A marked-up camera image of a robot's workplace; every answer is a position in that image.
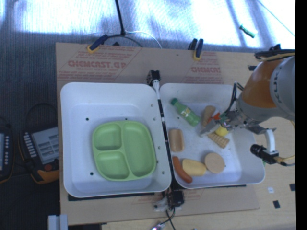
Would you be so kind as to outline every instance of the green marker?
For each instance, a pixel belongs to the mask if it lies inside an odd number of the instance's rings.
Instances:
[[[252,38],[254,38],[256,36],[256,34],[258,33],[258,32],[254,33],[254,32],[249,31],[243,25],[240,25],[239,29],[242,30],[245,34],[249,35]]]

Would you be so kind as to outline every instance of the sausage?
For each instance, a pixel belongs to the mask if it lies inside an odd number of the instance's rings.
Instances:
[[[173,165],[175,168],[175,171],[180,176],[182,180],[184,180],[186,183],[191,183],[193,181],[192,177],[189,176],[182,168],[180,160],[177,156],[173,156]]]

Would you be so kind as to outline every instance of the green divided plate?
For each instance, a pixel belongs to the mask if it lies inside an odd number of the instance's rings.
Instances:
[[[130,181],[154,172],[156,157],[148,128],[135,121],[116,121],[98,126],[92,137],[99,173],[111,181]]]

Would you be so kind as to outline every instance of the bottle cap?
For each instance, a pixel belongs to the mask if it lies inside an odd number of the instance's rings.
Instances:
[[[176,103],[177,101],[178,101],[177,98],[174,98],[174,99],[171,101],[171,104],[172,104],[172,105],[175,105],[175,103]]]

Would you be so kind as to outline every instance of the toy bottle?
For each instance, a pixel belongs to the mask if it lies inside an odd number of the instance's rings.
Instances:
[[[201,120],[189,107],[181,104],[177,98],[171,101],[171,104],[176,107],[177,112],[185,119],[187,122],[195,127]]]

